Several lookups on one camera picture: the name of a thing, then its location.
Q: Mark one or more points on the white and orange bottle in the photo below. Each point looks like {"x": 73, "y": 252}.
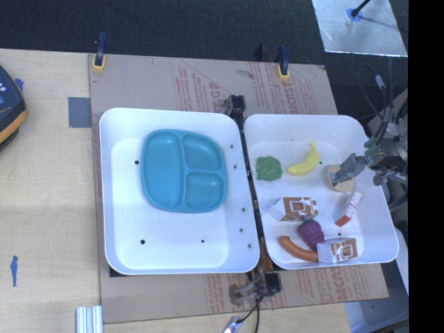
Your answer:
{"x": 351, "y": 206}

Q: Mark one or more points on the orange and white carton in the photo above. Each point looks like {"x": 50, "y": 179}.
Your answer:
{"x": 338, "y": 250}
{"x": 295, "y": 207}

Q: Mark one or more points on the purple grapes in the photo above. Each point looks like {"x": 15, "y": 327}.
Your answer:
{"x": 310, "y": 234}

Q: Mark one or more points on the green broccoli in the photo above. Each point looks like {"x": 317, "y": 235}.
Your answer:
{"x": 268, "y": 168}

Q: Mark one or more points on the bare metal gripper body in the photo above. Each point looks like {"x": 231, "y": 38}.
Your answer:
{"x": 393, "y": 151}

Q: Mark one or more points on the blue divided plate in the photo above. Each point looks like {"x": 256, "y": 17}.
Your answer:
{"x": 163, "y": 165}

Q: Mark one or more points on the white plastic tray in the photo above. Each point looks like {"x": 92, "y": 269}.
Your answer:
{"x": 371, "y": 227}
{"x": 173, "y": 241}

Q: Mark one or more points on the yellow banana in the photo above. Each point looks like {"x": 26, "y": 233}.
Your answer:
{"x": 305, "y": 166}

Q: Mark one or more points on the orange sausage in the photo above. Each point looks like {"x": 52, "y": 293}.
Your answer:
{"x": 295, "y": 249}

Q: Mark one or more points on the thin black and white rod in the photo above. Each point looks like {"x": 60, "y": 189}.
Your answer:
{"x": 247, "y": 166}

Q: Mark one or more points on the brown cardboard board red print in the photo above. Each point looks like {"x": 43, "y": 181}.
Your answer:
{"x": 145, "y": 82}

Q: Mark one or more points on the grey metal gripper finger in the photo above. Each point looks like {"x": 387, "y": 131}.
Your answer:
{"x": 347, "y": 170}
{"x": 381, "y": 178}

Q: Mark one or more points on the tan round biscuit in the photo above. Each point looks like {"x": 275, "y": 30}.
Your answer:
{"x": 347, "y": 186}

